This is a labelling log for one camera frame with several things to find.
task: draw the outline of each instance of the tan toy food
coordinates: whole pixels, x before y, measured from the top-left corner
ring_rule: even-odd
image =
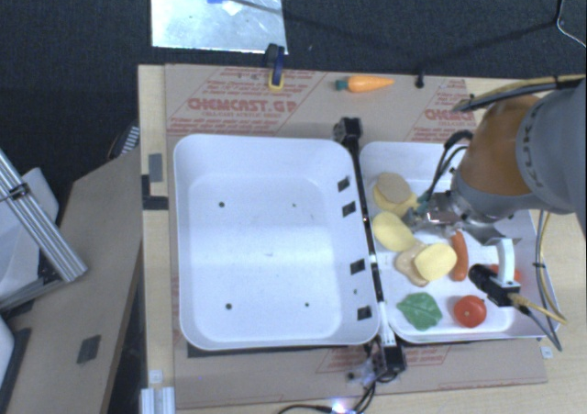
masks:
[[[381,210],[392,212],[398,217],[403,217],[408,208],[416,208],[418,206],[418,197],[413,192],[410,194],[407,200],[399,204],[395,204],[385,198],[377,185],[373,187],[373,199],[375,200],[375,205],[377,205],[377,207],[379,207]]]
[[[416,240],[415,245],[395,258],[395,268],[416,286],[426,286],[428,281],[420,275],[414,265],[414,258],[426,248],[426,244]]]
[[[381,173],[377,177],[377,190],[382,193],[385,200],[393,204],[405,202],[412,194],[410,184],[397,173]]]
[[[427,246],[414,258],[415,268],[428,281],[444,277],[456,263],[455,250],[441,242]]]
[[[376,215],[372,229],[377,241],[390,251],[402,252],[415,245],[412,231],[393,213],[383,211]]]

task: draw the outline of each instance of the toy carrot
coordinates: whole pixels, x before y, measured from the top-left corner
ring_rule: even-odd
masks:
[[[390,78],[383,78],[382,76],[372,76],[368,74],[358,74],[350,76],[347,80],[337,80],[336,88],[337,91],[348,89],[351,93],[365,93],[367,91],[373,91],[380,89],[385,86],[390,86],[395,83]]]

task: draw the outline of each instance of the black carpet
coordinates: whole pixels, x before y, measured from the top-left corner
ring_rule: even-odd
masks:
[[[551,23],[557,0],[282,0],[291,68],[529,78],[585,73]],[[565,28],[585,39],[585,0]],[[150,46],[150,0],[0,0],[0,148],[66,185],[106,161],[137,116],[137,66],[258,65],[260,56]]]

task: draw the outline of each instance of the metal plate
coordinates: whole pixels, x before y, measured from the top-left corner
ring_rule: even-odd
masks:
[[[151,24],[155,47],[287,51],[282,0],[151,0]]]

